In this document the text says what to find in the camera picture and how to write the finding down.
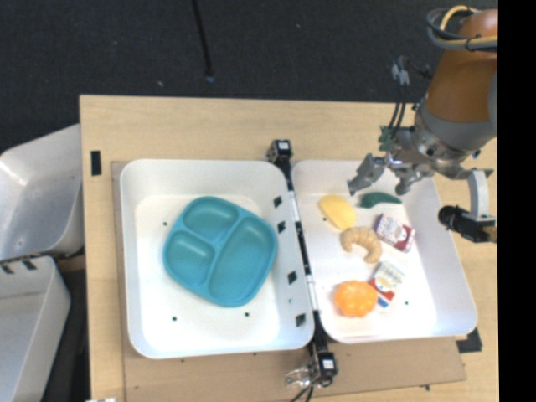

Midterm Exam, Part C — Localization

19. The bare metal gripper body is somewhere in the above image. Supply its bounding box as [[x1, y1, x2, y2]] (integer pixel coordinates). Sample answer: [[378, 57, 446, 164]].
[[385, 126, 473, 180]]

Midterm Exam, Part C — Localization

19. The black block with thin wires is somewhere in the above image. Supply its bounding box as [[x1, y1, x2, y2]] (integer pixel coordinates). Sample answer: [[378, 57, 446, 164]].
[[308, 348, 338, 379], [266, 138, 294, 162]]

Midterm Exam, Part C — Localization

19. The white plastic tray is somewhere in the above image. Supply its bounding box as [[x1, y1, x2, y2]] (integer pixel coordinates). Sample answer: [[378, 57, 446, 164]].
[[119, 157, 317, 360], [290, 158, 479, 345]]

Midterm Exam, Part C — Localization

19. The yellow white and red carton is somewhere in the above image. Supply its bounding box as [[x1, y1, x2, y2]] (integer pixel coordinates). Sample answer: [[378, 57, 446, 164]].
[[368, 260, 407, 310]]

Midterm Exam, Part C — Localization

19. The green toy chili pepper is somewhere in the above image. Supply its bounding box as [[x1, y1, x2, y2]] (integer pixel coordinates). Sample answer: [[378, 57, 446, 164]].
[[356, 191, 404, 210]]

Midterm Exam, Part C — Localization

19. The blue divided plate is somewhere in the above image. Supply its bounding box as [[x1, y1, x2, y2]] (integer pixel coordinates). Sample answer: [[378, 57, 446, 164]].
[[162, 195, 280, 309]]

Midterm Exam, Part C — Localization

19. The thin black and white rod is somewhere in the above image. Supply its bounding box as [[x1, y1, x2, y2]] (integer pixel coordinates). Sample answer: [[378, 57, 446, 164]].
[[279, 158, 328, 352]]

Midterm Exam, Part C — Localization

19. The orange toy tangerine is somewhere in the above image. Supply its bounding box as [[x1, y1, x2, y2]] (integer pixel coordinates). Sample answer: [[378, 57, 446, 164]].
[[333, 280, 379, 319]]

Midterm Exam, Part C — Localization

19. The black cylinder on white bracket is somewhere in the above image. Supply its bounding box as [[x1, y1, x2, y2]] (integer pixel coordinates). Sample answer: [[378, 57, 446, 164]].
[[437, 167, 498, 245]]

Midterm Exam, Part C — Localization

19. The pink and white carton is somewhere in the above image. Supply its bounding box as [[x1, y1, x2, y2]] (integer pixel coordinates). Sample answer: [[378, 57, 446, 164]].
[[373, 213, 417, 254]]

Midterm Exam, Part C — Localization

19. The beige toy croissant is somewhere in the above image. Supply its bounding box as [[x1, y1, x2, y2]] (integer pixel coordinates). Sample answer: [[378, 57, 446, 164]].
[[339, 225, 384, 265]]

